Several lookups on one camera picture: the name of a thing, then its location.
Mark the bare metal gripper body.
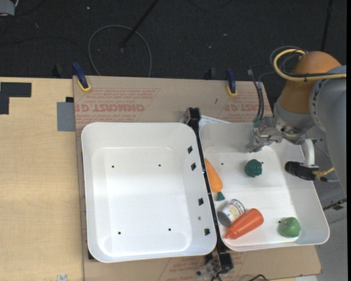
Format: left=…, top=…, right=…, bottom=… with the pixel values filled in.
left=250, top=118, right=305, bottom=146

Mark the dark green broccoli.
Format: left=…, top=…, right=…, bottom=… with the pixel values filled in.
left=245, top=159, right=263, bottom=178

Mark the white plastic tray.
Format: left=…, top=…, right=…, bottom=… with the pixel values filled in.
left=81, top=122, right=218, bottom=263
left=198, top=122, right=331, bottom=252

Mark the orange carrot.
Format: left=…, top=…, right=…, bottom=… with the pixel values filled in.
left=204, top=157, right=226, bottom=202

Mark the thin black rod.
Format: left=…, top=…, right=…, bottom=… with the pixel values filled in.
left=190, top=118, right=228, bottom=256

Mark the small printed can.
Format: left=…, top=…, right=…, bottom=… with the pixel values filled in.
left=217, top=198, right=246, bottom=228

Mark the orange bottle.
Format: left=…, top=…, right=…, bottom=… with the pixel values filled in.
left=224, top=208, right=264, bottom=240

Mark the green apple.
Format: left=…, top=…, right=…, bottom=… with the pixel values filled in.
left=277, top=217, right=302, bottom=239

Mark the brown cardboard board, red print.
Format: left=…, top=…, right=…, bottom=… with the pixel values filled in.
left=72, top=74, right=323, bottom=281

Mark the black cylinder on white bracket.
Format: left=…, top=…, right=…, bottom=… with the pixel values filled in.
left=284, top=138, right=321, bottom=181

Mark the black block with thin wires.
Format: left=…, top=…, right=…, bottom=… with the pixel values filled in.
left=218, top=252, right=234, bottom=273

